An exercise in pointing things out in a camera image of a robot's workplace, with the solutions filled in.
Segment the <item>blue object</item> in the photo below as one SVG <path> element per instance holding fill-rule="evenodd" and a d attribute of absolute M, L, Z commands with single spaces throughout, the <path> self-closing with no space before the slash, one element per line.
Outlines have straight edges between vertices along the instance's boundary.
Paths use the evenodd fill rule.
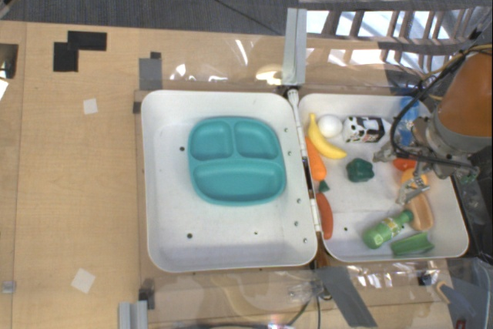
<path fill-rule="evenodd" d="M 409 104 L 413 98 L 410 96 L 404 96 L 401 99 L 401 110 Z M 402 120 L 397 125 L 397 132 L 401 136 L 401 145 L 409 146 L 413 140 L 413 134 L 411 128 L 413 121 L 419 117 L 419 102 L 416 102 L 402 117 Z"/>
<path fill-rule="evenodd" d="M 286 186 L 276 133 L 256 119 L 220 117 L 197 123 L 189 135 L 188 160 L 193 188 L 210 203 L 265 203 Z"/>

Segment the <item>white ball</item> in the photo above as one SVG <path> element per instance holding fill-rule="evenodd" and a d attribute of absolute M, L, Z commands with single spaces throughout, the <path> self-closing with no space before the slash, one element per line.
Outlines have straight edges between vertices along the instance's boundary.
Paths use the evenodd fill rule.
<path fill-rule="evenodd" d="M 337 136 L 342 131 L 342 122 L 336 116 L 321 116 L 317 124 L 326 139 Z"/>

